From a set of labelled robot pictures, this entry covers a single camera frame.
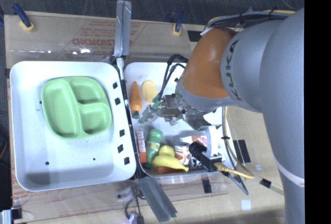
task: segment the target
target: food can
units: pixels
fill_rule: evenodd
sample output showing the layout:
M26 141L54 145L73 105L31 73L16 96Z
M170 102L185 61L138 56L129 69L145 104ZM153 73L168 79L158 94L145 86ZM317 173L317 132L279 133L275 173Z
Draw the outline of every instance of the food can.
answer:
M185 166L189 165L190 162L190 151L189 151L190 143L187 142L176 142L174 145L175 157Z

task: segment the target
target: white band on robot arm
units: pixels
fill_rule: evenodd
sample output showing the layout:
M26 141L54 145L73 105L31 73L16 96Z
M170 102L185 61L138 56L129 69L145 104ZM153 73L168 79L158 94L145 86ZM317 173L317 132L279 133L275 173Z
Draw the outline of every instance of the white band on robot arm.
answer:
M297 186L299 187L305 187L305 179L303 178L300 178L296 175L294 175L293 173L289 172L287 169L285 169L279 162L278 160L276 159L276 157L274 156L274 159L275 159L275 162L276 162L276 165L279 169L279 171L282 172L282 174L285 175L285 177L287 179L289 179L290 181L292 181L294 184L296 184Z

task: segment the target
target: lemon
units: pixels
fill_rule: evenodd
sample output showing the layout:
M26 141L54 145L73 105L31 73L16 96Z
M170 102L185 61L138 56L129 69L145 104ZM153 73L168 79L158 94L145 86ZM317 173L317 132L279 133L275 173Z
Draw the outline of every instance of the lemon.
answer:
M175 157L175 151L168 145L164 145L159 149L159 156Z

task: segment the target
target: hole in tray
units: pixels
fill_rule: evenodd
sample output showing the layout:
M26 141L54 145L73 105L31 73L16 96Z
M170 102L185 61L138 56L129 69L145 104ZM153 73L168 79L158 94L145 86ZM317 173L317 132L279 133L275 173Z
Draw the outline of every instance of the hole in tray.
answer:
M130 158L129 157L124 158L124 165L129 163L130 163Z
M121 153L123 149L124 149L124 148L123 148L123 144L121 144L120 146L118 146L118 147L117 147L117 151L118 151L118 153Z

